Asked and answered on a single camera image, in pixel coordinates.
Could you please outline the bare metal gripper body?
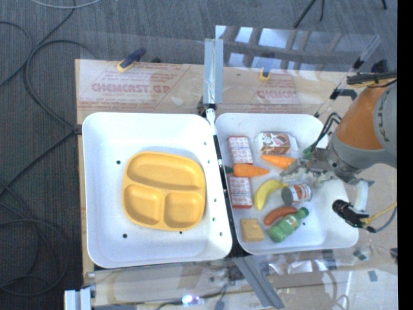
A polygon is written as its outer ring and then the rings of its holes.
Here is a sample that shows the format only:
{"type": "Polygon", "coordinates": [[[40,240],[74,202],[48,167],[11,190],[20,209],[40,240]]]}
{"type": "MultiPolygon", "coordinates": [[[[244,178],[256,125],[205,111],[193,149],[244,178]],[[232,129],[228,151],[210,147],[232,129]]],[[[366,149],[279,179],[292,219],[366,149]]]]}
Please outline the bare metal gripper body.
{"type": "Polygon", "coordinates": [[[316,147],[310,153],[305,167],[317,177],[346,178],[343,161],[333,149],[316,147]]]}

